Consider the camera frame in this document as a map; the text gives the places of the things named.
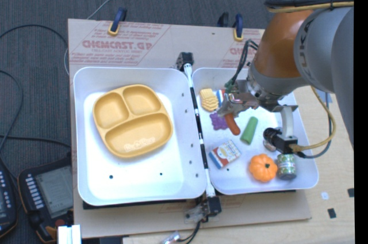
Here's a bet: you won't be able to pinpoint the white plastic tray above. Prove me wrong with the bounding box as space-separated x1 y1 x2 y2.
72 66 208 207
191 67 319 196

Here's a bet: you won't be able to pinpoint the green patterned small can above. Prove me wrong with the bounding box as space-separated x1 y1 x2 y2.
276 153 297 181

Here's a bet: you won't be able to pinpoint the brown cardboard board, red print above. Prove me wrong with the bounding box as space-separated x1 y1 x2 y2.
67 18 312 239

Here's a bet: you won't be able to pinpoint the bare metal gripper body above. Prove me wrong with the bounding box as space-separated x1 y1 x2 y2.
227 79 279 112

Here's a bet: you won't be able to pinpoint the orange toy sausage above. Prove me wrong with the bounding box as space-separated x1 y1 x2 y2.
224 113 241 136

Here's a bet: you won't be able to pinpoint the small silver can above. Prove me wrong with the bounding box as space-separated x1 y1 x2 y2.
263 139 277 153

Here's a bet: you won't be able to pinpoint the yellow divided plate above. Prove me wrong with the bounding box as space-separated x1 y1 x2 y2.
92 83 174 159

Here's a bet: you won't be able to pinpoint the yellow toy corn cob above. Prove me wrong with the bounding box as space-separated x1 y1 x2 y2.
200 88 220 113

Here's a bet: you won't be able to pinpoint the thin black and white rod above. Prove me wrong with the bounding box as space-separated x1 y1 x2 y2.
183 63 216 197

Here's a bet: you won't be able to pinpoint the purple toy grapes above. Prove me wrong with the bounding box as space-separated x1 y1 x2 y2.
209 112 229 131

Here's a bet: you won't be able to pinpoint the red white blue striped packet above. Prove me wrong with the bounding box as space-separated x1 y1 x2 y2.
216 89 227 108

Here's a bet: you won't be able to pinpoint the black cylinder on white bracket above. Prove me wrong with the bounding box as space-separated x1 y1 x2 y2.
263 104 299 155

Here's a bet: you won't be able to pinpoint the orange toy pumpkin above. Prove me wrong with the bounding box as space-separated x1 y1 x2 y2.
248 154 278 183

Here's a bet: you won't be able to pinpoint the green toy cylinder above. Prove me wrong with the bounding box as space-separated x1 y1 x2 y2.
240 116 259 146

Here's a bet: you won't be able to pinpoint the red white blue carton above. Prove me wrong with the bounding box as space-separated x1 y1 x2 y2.
208 139 242 170

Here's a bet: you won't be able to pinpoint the black block with thin wires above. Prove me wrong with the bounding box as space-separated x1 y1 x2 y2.
183 196 223 223
175 52 195 71

